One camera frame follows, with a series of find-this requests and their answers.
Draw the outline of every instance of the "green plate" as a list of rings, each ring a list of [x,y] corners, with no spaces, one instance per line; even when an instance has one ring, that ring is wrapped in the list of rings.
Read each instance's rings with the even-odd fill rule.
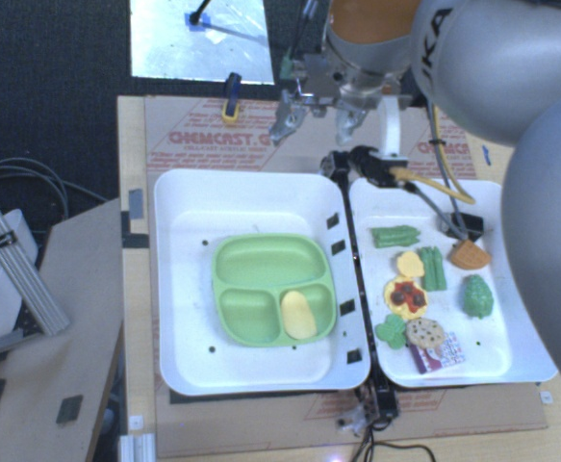
[[[212,264],[214,296],[224,330],[247,346],[296,346],[329,334],[336,296],[320,247],[296,234],[250,234],[224,240]],[[280,302],[288,291],[306,297],[317,335],[294,339],[283,326]]]

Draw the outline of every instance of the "white tray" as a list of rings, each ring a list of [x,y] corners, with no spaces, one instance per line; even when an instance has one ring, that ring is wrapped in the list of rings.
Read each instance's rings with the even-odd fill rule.
[[[157,181],[154,204],[160,367],[171,389],[188,396],[346,390],[366,380],[370,354],[344,204],[331,181],[314,174],[176,169]],[[328,228],[334,216],[338,223]],[[223,330],[212,289],[214,251],[227,237],[257,232],[301,234],[325,252],[339,308],[324,339],[250,347]],[[332,254],[342,241],[345,249]],[[340,306],[350,300],[354,311],[343,314]],[[356,354],[361,359],[354,361]]]
[[[437,216],[419,197],[403,190],[380,190],[364,179],[351,186],[350,200],[372,325],[384,321],[391,313],[383,288],[398,274],[396,256],[407,249],[437,246],[444,257],[447,291],[428,293],[430,304],[424,316],[439,321],[447,332],[455,332],[466,356],[463,363],[421,374],[407,347],[393,350],[376,339],[381,368],[393,382],[404,387],[549,380],[556,375],[556,367],[523,306],[504,251],[500,186],[486,181],[463,181],[462,185],[476,204],[460,203],[460,210],[485,219],[485,235],[477,244],[493,256],[492,263],[480,270],[458,269],[446,259],[457,241],[437,229]],[[446,213],[451,212],[446,195],[428,187],[420,188]],[[402,224],[421,231],[418,244],[406,248],[374,247],[372,227]],[[481,275],[494,295],[493,313],[483,320],[462,311],[464,283],[472,274]]]

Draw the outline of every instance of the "cardboard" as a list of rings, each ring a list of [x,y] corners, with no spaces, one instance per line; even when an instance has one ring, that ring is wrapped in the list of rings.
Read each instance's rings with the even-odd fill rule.
[[[276,103],[242,101],[237,123],[220,119],[221,100],[150,97],[144,100],[147,143],[148,200],[158,176],[174,167],[317,172],[319,162],[335,144],[334,118],[307,116],[299,132],[279,147],[268,141]],[[409,167],[436,176],[429,140],[429,124],[421,110],[402,113],[402,154]],[[460,178],[476,177],[469,145],[480,142],[441,117],[449,161]],[[378,118],[371,114],[345,148],[377,146]],[[487,167],[504,169],[506,160],[490,159]],[[153,207],[147,206],[149,221]],[[153,239],[150,241],[153,255]],[[354,444],[337,420],[356,405],[350,392],[281,393],[257,398],[179,398],[172,395],[158,371],[158,312],[155,268],[151,259],[152,332],[155,348],[155,400],[157,454],[161,458],[222,452],[286,449]],[[482,385],[466,388],[402,391],[397,395],[400,416],[380,433],[397,440],[498,431],[538,429],[547,426],[534,384]]]

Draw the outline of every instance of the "green toy vegetable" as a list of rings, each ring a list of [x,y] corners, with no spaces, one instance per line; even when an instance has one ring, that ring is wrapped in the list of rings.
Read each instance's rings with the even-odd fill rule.
[[[370,231],[376,248],[410,246],[419,242],[420,231],[413,226],[373,227]]]
[[[494,298],[492,291],[480,275],[469,277],[464,291],[464,311],[471,317],[487,317],[492,314]]]
[[[419,257],[425,268],[423,288],[426,291],[446,290],[445,270],[443,269],[443,255],[437,246],[426,246],[419,250]]]
[[[383,323],[379,323],[374,328],[376,337],[389,344],[391,349],[400,349],[406,346],[405,330],[406,323],[394,313],[388,315]]]

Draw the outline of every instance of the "dark floor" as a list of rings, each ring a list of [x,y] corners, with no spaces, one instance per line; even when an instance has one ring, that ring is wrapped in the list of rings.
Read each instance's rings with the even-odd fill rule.
[[[277,83],[299,0],[264,1]],[[304,48],[319,43],[324,14],[304,36]],[[131,77],[129,17],[129,0],[0,0],[0,160],[33,158],[113,198],[118,96],[222,95],[219,84]],[[244,86],[241,95],[277,99],[280,90]],[[69,202],[71,215],[96,203],[76,192]],[[0,207],[21,208],[34,230],[63,216],[50,187],[29,178],[1,180]]]

